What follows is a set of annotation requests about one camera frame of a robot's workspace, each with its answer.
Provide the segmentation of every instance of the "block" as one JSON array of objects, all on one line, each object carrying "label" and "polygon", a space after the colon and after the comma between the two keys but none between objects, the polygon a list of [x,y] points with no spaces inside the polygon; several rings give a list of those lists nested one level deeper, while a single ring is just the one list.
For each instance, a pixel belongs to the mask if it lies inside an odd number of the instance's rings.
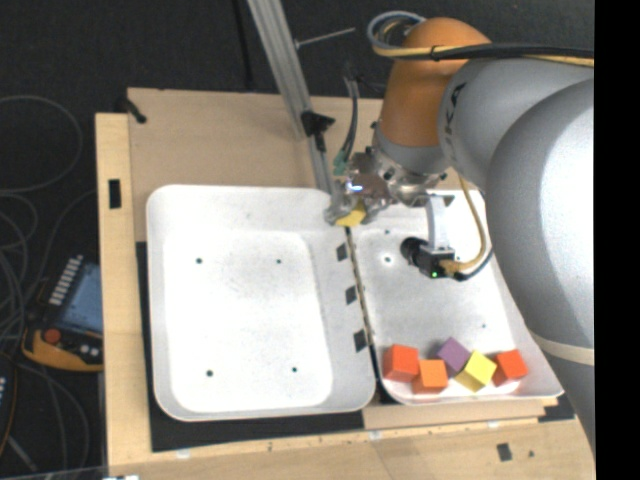
[{"label": "block", "polygon": [[442,359],[454,374],[456,374],[467,364],[471,352],[462,346],[455,338],[449,338],[440,347],[436,356]]},{"label": "block", "polygon": [[474,350],[471,352],[467,364],[454,378],[475,393],[491,382],[497,366],[487,356]]},{"label": "block", "polygon": [[529,369],[518,349],[500,352],[496,354],[494,361],[497,368],[493,374],[493,383],[496,386],[520,380],[529,373]]},{"label": "block", "polygon": [[442,359],[421,359],[418,375],[411,382],[416,395],[437,394],[449,385],[447,365]]},{"label": "block", "polygon": [[418,375],[418,349],[391,345],[383,356],[382,374],[388,380],[411,382]]}]

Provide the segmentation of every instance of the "red button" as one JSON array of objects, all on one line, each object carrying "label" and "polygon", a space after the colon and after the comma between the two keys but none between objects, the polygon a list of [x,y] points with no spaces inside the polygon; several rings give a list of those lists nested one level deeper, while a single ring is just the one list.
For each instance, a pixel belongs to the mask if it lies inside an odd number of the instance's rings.
[{"label": "red button", "polygon": [[62,338],[62,334],[58,329],[51,328],[44,331],[43,337],[44,337],[44,341],[46,341],[50,345],[55,345]]}]

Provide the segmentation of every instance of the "orange cube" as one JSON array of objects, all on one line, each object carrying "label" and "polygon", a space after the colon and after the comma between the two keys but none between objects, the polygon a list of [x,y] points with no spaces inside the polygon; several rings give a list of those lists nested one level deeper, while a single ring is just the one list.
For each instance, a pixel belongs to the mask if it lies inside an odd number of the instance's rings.
[{"label": "orange cube", "polygon": [[419,373],[411,383],[411,389],[417,395],[440,393],[449,385],[447,365],[442,359],[422,359]]},{"label": "orange cube", "polygon": [[518,349],[509,350],[508,352],[500,352],[496,354],[495,362],[498,365],[493,374],[493,383],[501,386],[507,382],[519,380],[529,373],[529,369],[525,364]]},{"label": "orange cube", "polygon": [[383,356],[382,374],[388,380],[411,382],[418,375],[418,349],[391,345]]}]

